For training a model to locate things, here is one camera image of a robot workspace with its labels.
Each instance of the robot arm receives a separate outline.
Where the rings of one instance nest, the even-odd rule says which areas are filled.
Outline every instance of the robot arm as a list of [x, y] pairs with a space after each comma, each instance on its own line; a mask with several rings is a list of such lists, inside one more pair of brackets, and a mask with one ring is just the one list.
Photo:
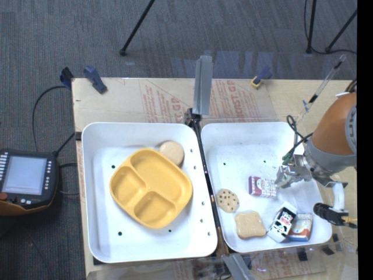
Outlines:
[[275, 184], [287, 188], [296, 181], [315, 179], [333, 188], [333, 207], [316, 204], [314, 212], [330, 223], [341, 226], [348, 221], [344, 207], [343, 189], [347, 183], [330, 177], [347, 167], [357, 168], [357, 94], [345, 93], [326, 111], [314, 133], [305, 143], [303, 155], [293, 155], [288, 165], [277, 172]]

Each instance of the gray floor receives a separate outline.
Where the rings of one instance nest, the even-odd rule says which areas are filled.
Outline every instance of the gray floor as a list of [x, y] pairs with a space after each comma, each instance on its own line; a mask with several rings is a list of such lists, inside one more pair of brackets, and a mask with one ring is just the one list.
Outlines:
[[[0, 0], [0, 148], [36, 149], [34, 105], [61, 85], [65, 67], [75, 77], [90, 64], [102, 77], [194, 78], [196, 60], [211, 55], [213, 78], [252, 79], [267, 65], [272, 79], [307, 80], [324, 79], [344, 54], [334, 79], [357, 76], [357, 17], [325, 53], [357, 0], [317, 0], [311, 53], [312, 0], [156, 0], [120, 56], [149, 1]], [[47, 92], [34, 119], [38, 151], [57, 150], [74, 130], [71, 92]], [[58, 161], [76, 161], [73, 140]], [[64, 191], [77, 192], [75, 166], [64, 166], [61, 179]], [[45, 211], [17, 218], [0, 237], [0, 275], [85, 278], [77, 195], [58, 193]]]

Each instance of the wooden table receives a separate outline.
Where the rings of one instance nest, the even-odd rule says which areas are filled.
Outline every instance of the wooden table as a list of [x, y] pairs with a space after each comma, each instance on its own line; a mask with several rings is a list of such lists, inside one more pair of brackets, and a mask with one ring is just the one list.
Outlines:
[[[288, 114], [296, 116], [301, 112], [302, 101], [308, 101], [322, 82], [322, 80], [264, 80], [258, 89], [254, 89], [250, 86], [250, 81], [247, 79], [213, 79], [210, 115], [204, 115], [203, 120], [208, 121], [209, 118], [218, 117], [224, 122], [248, 122], [260, 117], [276, 117], [278, 120], [285, 121]], [[194, 79], [103, 78], [103, 82], [108, 90], [104, 94], [99, 94], [88, 79], [79, 78], [72, 81], [73, 110], [78, 139], [84, 127], [93, 122], [180, 123], [187, 109], [193, 107]], [[298, 126], [303, 134], [308, 134], [315, 129], [325, 111], [336, 100], [336, 94], [344, 92], [349, 83], [349, 80], [332, 80], [328, 83]], [[151, 274], [145, 273], [144, 270], [139, 272], [134, 268], [140, 266], [144, 269], [145, 263], [143, 262], [129, 265], [94, 264], [87, 238], [83, 154], [80, 140], [76, 141], [76, 150], [85, 267], [88, 279], [105, 279], [108, 276], [113, 277], [110, 279], [115, 279], [115, 276], [119, 279], [121, 275], [126, 275], [126, 279], [132, 279], [131, 277], [162, 279], [170, 275], [173, 275], [174, 279], [194, 279], [191, 261], [171, 262], [162, 268], [158, 265], [149, 265], [148, 271], [152, 269], [150, 267], [158, 268]], [[344, 208], [349, 211], [351, 217], [357, 217], [357, 173], [355, 169], [348, 168], [332, 178], [349, 183], [344, 190]], [[333, 205], [332, 190], [320, 186], [320, 192], [324, 203]], [[284, 276], [291, 276], [292, 280], [357, 279], [357, 230], [333, 226], [333, 233], [337, 234], [339, 242], [335, 243], [331, 239], [327, 246], [315, 247], [315, 258], [322, 257], [321, 267], [311, 267], [311, 269], [314, 268], [313, 271], [304, 271], [286, 263], [282, 267], [286, 265], [288, 270], [276, 271], [277, 274], [273, 273], [272, 279]], [[342, 244], [343, 251], [338, 251], [338, 243]], [[329, 248], [334, 254], [327, 255], [327, 249], [324, 250], [325, 252], [322, 251], [324, 247]], [[254, 270], [252, 272], [255, 279], [266, 279], [259, 278]]]

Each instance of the black pole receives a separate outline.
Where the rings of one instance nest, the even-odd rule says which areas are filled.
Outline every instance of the black pole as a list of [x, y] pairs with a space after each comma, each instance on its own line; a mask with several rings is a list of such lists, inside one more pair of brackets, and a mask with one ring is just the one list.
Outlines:
[[148, 11], [150, 10], [150, 8], [152, 7], [153, 3], [155, 2], [155, 0], [150, 0], [149, 4], [147, 5], [146, 9], [144, 10], [142, 16], [140, 17], [138, 23], [136, 24], [134, 30], [132, 31], [131, 35], [128, 37], [126, 43], [124, 44], [123, 48], [121, 48], [121, 50], [119, 51], [119, 54], [121, 54], [122, 56], [125, 56], [126, 55], [126, 49], [129, 45], [129, 43], [131, 42], [132, 38], [135, 36], [138, 28], [140, 27], [142, 21], [144, 21]]
[[305, 50], [306, 53], [309, 53], [309, 54], [312, 53], [311, 43], [312, 43], [312, 34], [314, 32], [316, 2], [317, 0], [313, 0], [312, 2], [311, 23], [309, 24], [308, 45], [307, 45], [307, 49]]
[[342, 27], [342, 29], [339, 31], [339, 33], [337, 34], [337, 36], [333, 39], [333, 41], [330, 43], [330, 45], [328, 45], [326, 48], [325, 48], [325, 52], [329, 53], [330, 50], [332, 49], [333, 45], [336, 43], [336, 41], [339, 39], [339, 37], [342, 35], [342, 33], [345, 31], [345, 29], [348, 27], [348, 25], [352, 22], [352, 20], [356, 17], [357, 15], [357, 9], [355, 10], [355, 12], [352, 14], [352, 16], [349, 18], [349, 20], [346, 22], [346, 24], [344, 24], [344, 26]]

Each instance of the yellow divided plate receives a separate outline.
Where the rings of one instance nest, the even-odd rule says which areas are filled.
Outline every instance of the yellow divided plate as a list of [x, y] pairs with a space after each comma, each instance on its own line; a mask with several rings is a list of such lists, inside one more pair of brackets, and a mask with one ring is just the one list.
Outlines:
[[110, 194], [131, 217], [149, 228], [171, 223], [192, 197], [188, 176], [151, 148], [131, 154], [114, 172]]

